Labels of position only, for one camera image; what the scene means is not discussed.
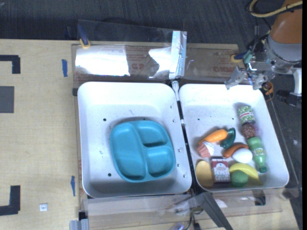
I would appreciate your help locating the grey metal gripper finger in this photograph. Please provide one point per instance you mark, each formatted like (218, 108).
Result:
(259, 81)
(237, 77)

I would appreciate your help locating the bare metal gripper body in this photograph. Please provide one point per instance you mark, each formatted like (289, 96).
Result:
(260, 65)

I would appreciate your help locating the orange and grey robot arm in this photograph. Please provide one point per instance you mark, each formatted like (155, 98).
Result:
(286, 30)

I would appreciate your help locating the green can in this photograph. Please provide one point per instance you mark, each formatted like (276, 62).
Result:
(246, 114)

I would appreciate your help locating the white plastic tray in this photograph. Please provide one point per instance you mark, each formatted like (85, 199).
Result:
(208, 104)
(96, 133)

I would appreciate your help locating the brown and pink doughnut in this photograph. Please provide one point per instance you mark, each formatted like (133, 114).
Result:
(248, 130)

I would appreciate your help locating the orange carrot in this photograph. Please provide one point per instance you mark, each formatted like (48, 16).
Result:
(216, 136)

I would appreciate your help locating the green bottle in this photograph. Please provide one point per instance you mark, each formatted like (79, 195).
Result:
(256, 148)

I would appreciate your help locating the orange sausage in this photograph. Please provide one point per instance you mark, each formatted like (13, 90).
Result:
(231, 150)

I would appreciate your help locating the white egg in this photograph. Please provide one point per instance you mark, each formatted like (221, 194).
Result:
(242, 155)

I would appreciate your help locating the pink and white cupcake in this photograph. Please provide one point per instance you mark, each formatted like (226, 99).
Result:
(205, 150)

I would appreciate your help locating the yellow banana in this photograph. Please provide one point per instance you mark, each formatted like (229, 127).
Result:
(247, 169)

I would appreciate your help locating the red carton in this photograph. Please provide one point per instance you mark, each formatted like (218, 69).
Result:
(220, 170)

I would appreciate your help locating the green lime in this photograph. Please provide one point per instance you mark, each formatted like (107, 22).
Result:
(239, 178)

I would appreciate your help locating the yellow biscuit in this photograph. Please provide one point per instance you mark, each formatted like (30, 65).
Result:
(204, 174)

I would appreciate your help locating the blue divided plate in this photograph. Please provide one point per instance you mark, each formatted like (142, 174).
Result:
(127, 147)

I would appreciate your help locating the small white square block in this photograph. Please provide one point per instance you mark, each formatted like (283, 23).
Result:
(43, 207)

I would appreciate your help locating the black cylinder on white bracket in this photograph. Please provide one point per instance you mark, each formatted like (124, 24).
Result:
(297, 80)

